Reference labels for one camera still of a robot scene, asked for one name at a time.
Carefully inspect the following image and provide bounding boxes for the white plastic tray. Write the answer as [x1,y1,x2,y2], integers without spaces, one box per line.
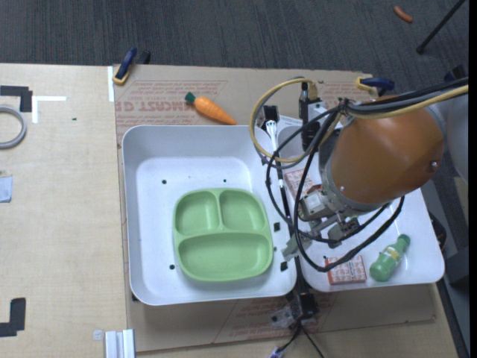
[121,124,298,307]
[277,116,446,294]

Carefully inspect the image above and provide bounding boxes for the brown cardboard board red print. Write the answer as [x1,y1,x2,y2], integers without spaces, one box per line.
[113,63,437,354]

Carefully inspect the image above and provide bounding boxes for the orange carrot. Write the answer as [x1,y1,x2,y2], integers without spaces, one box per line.
[184,91,239,127]

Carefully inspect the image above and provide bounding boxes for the black block with thin wires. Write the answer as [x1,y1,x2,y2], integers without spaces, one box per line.
[262,104,281,125]
[297,292,320,321]

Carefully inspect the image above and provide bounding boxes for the black cylinder on white bracket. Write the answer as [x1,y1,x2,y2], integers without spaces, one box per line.
[297,97,346,154]

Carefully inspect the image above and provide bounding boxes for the green bottle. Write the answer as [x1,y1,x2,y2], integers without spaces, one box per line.
[368,233,411,283]

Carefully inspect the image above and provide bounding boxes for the orange and white packet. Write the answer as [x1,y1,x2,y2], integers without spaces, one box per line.
[324,254,368,286]
[283,167,322,201]

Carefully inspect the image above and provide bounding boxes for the orange sausage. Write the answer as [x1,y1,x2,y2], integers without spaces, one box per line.
[393,5,414,24]

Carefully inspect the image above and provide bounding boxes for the green divided plate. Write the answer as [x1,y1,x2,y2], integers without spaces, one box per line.
[172,187,275,283]

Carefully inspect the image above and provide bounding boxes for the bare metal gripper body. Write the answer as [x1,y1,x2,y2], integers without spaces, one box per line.
[300,187,360,236]

